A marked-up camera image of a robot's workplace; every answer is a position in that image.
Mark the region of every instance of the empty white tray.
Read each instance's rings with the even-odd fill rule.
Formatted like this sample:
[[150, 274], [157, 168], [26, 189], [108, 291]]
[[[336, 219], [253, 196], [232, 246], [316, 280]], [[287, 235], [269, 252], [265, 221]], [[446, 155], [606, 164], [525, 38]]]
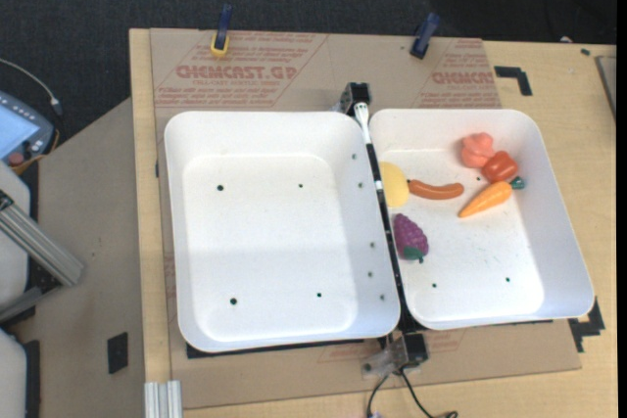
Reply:
[[[390, 209], [415, 221], [429, 241], [423, 263], [400, 259], [408, 308], [420, 324], [449, 329], [586, 314], [594, 293], [540, 130], [513, 110], [385, 110], [370, 121], [379, 160], [408, 179], [459, 182], [464, 193], [432, 201], [411, 195]], [[487, 132], [495, 151], [518, 163], [525, 188], [467, 218], [458, 212], [487, 186], [461, 163], [461, 139]]]
[[165, 131], [178, 323], [209, 352], [384, 336], [400, 302], [362, 133], [333, 112]]

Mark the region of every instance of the toy tomato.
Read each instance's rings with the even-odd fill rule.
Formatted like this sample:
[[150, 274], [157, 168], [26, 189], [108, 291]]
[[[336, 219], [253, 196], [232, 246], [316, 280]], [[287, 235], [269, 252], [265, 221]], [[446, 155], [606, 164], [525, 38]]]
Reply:
[[485, 178], [494, 183], [512, 178], [518, 172], [518, 164], [507, 152], [496, 152], [481, 168]]

